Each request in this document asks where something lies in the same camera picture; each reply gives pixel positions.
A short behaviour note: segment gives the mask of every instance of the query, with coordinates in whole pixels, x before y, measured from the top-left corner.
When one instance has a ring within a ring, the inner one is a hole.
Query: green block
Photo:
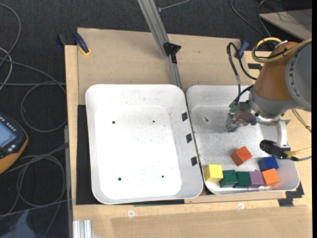
[[[224,170],[223,179],[219,182],[221,188],[232,188],[238,183],[238,178],[235,170]]]
[[[247,188],[251,183],[250,172],[237,171],[238,183],[234,186],[234,188]]]

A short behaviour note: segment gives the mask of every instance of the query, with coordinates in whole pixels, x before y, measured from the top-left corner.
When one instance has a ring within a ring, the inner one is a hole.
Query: black floor
[[[155,0],[165,7],[185,0]],[[259,1],[231,0],[249,26],[233,11],[229,0],[189,0],[182,5],[161,12],[167,33],[200,35],[251,40],[254,43],[268,36],[258,20]],[[312,0],[270,0],[276,11],[312,8]],[[63,34],[69,44],[77,27],[149,31],[137,0],[0,0],[12,8],[21,20],[21,35],[11,52],[14,61],[35,67],[60,82],[65,81],[64,56],[55,39]],[[260,13],[271,12],[266,7]],[[272,36],[282,40],[298,41],[293,36],[264,22]],[[17,19],[12,12],[0,6],[0,48],[7,51],[18,34]],[[0,82],[9,71],[8,63],[0,67]],[[29,68],[14,65],[8,83],[41,83],[52,79]],[[66,119],[65,94],[56,85],[40,86],[25,99],[21,115],[21,103],[30,86],[4,86],[0,90],[0,110],[15,118],[25,128],[30,142],[23,156],[49,153],[64,143]],[[50,130],[61,125],[53,132]],[[64,166],[64,150],[53,154]],[[26,163],[19,160],[14,167]],[[17,198],[17,179],[22,169],[0,175],[0,215],[33,208]],[[26,171],[20,191],[24,198],[35,205],[56,201],[61,194],[62,172],[56,163],[45,159],[31,165]]]

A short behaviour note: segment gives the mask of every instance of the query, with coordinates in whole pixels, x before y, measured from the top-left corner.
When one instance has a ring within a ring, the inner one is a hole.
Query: blue block
[[[278,164],[275,157],[264,157],[259,160],[258,165],[262,172],[269,169],[278,169]]]

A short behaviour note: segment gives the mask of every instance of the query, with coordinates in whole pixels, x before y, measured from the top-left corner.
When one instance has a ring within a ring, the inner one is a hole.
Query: device screen
[[[16,138],[16,135],[0,122],[0,146]]]

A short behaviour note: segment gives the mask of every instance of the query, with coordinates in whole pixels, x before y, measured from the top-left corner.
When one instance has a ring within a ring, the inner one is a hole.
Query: white cable
[[[12,62],[12,58],[11,58],[11,56],[8,54],[8,51],[5,50],[5,49],[3,49],[3,48],[1,48],[1,47],[0,47],[0,50],[2,50],[3,52],[5,52],[5,53],[8,55],[9,60]],[[13,63],[10,63],[10,70],[9,70],[8,76],[6,77],[6,79],[5,79],[5,81],[4,81],[4,84],[6,84],[7,81],[9,80],[9,78],[10,78],[10,76],[11,76],[12,68],[13,68]]]

